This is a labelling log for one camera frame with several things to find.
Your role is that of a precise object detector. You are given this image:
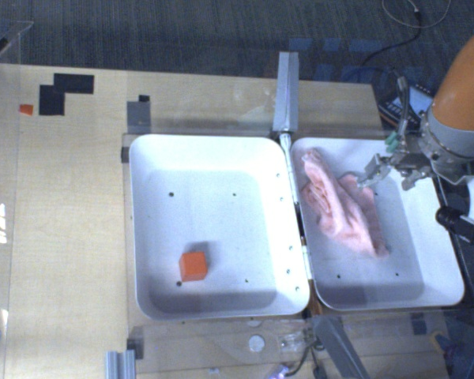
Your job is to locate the pink cloth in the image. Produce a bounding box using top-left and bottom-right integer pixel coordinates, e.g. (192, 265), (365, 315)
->
(299, 147), (391, 260)

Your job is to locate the orange cube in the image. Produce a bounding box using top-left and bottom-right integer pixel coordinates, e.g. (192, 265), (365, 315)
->
(178, 250), (209, 283)

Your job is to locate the black cylinder on white bracket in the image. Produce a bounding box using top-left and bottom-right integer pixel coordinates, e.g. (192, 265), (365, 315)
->
(435, 174), (474, 245)

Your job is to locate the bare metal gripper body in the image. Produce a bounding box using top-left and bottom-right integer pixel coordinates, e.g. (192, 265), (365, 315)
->
(391, 143), (444, 178)

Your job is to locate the white plastic tray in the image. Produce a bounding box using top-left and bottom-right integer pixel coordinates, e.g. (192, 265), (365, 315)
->
(290, 137), (466, 313)
(128, 133), (311, 322)

